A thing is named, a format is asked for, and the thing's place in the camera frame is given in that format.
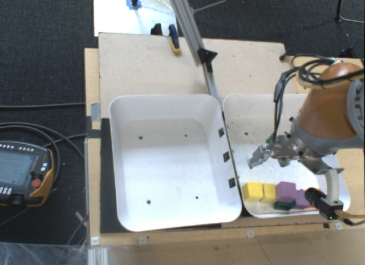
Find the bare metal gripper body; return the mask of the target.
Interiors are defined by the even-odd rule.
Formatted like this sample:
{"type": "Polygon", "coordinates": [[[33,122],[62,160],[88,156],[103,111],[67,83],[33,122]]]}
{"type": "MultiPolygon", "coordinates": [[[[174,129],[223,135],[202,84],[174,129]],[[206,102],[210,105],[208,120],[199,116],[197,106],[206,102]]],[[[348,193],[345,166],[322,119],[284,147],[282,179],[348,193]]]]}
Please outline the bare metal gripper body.
{"type": "Polygon", "coordinates": [[[307,146],[297,136],[285,134],[276,137],[270,156],[277,160],[281,167],[285,167],[290,165],[293,160],[299,161],[306,149],[307,146]]]}

